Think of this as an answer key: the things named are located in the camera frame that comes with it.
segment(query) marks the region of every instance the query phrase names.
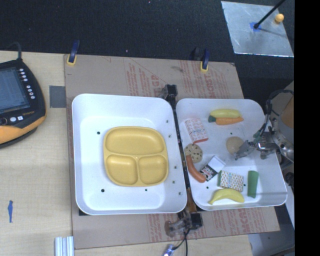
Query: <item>toy sausage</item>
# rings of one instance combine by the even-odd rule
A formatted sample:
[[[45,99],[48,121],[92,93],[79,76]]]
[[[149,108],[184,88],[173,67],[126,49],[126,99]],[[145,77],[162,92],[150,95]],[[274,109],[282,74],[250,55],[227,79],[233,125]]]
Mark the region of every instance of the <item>toy sausage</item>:
[[[188,168],[189,173],[192,177],[194,177],[198,182],[204,183],[206,181],[206,177],[203,176],[198,170],[196,169],[194,162],[192,161],[191,155],[187,155],[185,157],[186,166]]]

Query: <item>white tray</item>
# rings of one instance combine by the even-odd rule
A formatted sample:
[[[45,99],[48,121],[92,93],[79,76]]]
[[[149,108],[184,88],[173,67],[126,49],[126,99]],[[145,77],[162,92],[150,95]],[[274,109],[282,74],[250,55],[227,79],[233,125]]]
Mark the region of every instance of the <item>white tray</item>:
[[[244,121],[231,125],[216,125],[208,122],[210,112],[215,109],[237,109],[241,112]],[[267,159],[260,159],[260,153],[254,150],[246,157],[235,160],[227,151],[226,141],[231,136],[238,136],[245,140],[253,141],[253,135],[261,128],[265,115],[260,105],[250,99],[181,99],[176,105],[180,136],[183,148],[192,143],[185,126],[185,120],[200,118],[206,129],[209,139],[199,142],[203,151],[203,159],[194,166],[200,170],[213,155],[217,155],[226,165],[223,168],[235,174],[244,176],[244,184],[247,184],[248,171],[259,172],[256,198],[248,197],[248,187],[243,187],[244,203],[237,203],[230,199],[214,202],[212,198],[217,186],[218,175],[209,181],[200,183],[189,175],[190,187],[194,202],[203,210],[224,210],[251,207],[267,207],[282,205],[287,200],[288,191],[276,153],[268,155]]]
[[[72,102],[75,197],[89,215],[177,213],[187,192],[175,121],[170,104],[161,98],[80,94]],[[169,171],[158,185],[127,187],[107,176],[103,140],[114,127],[139,126],[164,138]]]

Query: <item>metal bracket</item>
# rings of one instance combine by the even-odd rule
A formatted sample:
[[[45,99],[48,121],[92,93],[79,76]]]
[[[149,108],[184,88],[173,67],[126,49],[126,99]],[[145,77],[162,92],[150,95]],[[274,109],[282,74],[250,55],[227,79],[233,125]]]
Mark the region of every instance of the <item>metal bracket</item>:
[[[74,256],[74,237],[56,237],[54,239],[54,256]]]
[[[165,232],[168,236],[173,237],[175,234],[183,234],[188,230],[196,230],[203,226],[203,220],[201,214],[197,212],[197,206],[192,198],[190,181],[188,176],[188,168],[186,164],[184,149],[182,146],[178,117],[176,113],[176,97],[178,95],[177,86],[175,84],[166,84],[161,91],[159,98],[162,98],[170,103],[173,111],[176,136],[178,139],[178,145],[182,160],[183,174],[185,180],[185,186],[187,191],[187,205],[185,209],[179,213],[180,220],[171,223],[170,221],[165,223]]]

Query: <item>yellow plate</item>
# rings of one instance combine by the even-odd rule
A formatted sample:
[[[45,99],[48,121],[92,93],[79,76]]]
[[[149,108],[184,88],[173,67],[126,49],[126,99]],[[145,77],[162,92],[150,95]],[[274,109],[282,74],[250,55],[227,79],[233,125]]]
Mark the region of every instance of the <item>yellow plate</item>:
[[[168,152],[162,135],[152,128],[120,126],[103,140],[106,174],[126,187],[158,185],[168,176]]]

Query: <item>cardboard sheet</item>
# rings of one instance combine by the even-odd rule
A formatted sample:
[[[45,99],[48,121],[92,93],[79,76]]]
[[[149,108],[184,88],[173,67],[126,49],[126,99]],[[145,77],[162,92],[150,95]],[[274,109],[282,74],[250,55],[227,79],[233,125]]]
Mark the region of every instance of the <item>cardboard sheet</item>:
[[[157,97],[166,84],[177,85],[183,98],[243,99],[232,63],[209,62],[201,73],[200,61],[78,55],[76,64],[64,56],[72,228],[75,249],[181,240],[165,232],[173,214],[82,214],[75,199],[75,172],[71,104],[83,93]],[[202,211],[203,227],[188,239],[234,236],[280,230],[274,207]]]

